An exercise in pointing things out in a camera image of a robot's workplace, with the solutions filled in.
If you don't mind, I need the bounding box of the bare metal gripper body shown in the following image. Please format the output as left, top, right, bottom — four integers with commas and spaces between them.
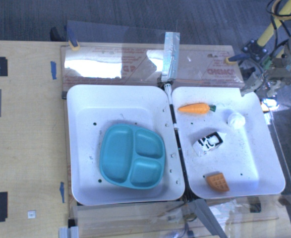
261, 57, 291, 85

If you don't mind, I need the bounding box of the brown cardboard board red print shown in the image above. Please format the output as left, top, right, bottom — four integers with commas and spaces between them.
60, 43, 289, 230

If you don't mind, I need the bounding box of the orange carrot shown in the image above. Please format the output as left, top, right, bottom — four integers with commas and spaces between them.
177, 102, 217, 116

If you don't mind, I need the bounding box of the white plastic tray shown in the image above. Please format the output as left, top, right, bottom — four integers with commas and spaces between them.
171, 86, 286, 200
66, 84, 186, 206

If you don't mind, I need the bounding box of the black and white milk carton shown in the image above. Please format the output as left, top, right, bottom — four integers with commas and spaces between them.
192, 131, 227, 157

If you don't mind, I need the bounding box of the orange waffle biscuit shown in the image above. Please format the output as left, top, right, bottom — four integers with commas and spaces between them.
203, 172, 231, 193

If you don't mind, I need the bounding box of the blue divided plate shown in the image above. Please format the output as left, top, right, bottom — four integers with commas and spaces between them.
99, 123, 166, 190

